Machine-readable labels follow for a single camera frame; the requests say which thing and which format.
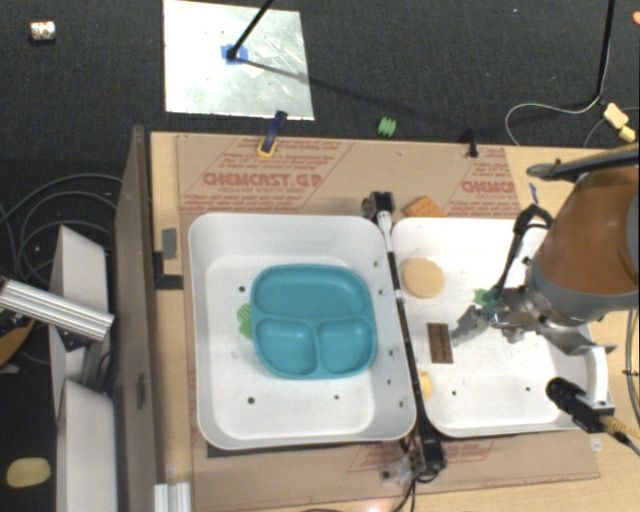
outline blue divided plate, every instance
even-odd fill
[[[251,331],[260,361],[291,379],[331,379],[366,369],[376,354],[369,290],[329,265],[279,265],[251,288]]]

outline silver metal sheet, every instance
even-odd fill
[[[269,10],[226,61],[257,9],[164,1],[165,94],[168,112],[313,120],[300,14]]]

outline gray panel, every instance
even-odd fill
[[[115,336],[118,354],[120,503],[131,512],[152,510],[158,459],[151,400],[151,345],[155,295],[144,130],[135,127],[115,220]]]

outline tan disc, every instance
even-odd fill
[[[444,288],[442,270],[426,258],[413,258],[402,269],[402,281],[407,291],[421,299],[438,295]]]

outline black floor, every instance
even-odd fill
[[[260,5],[237,1],[235,5]],[[398,123],[395,137],[454,142],[472,128],[480,143],[511,144],[504,117],[514,105],[585,106],[596,92],[605,0],[278,0],[301,12],[316,120],[287,123],[287,135],[375,138],[381,117]],[[603,101],[638,107],[640,6],[619,0]],[[32,46],[30,21],[51,19],[58,41]],[[77,173],[120,176],[131,127],[149,130],[264,133],[268,121],[189,116],[164,111],[163,15],[160,0],[4,0],[0,3],[0,204],[11,211],[31,191]],[[602,108],[584,115],[524,109],[511,127],[521,144],[581,146]],[[630,113],[638,129],[637,110]],[[601,126],[594,147],[619,144]],[[11,215],[20,249],[24,221],[38,202],[59,192],[115,200],[118,184],[74,180],[42,191]],[[45,201],[25,235],[57,220],[108,228],[111,209],[86,195]],[[96,228],[78,228],[109,245]],[[53,227],[25,252],[46,281]],[[14,268],[0,225],[0,266]],[[34,285],[25,261],[20,275]],[[28,353],[46,358],[42,332]],[[54,460],[55,427],[48,368],[18,355],[17,375],[0,375],[0,481],[18,457]],[[22,491],[0,485],[0,510],[53,508],[53,483]]]

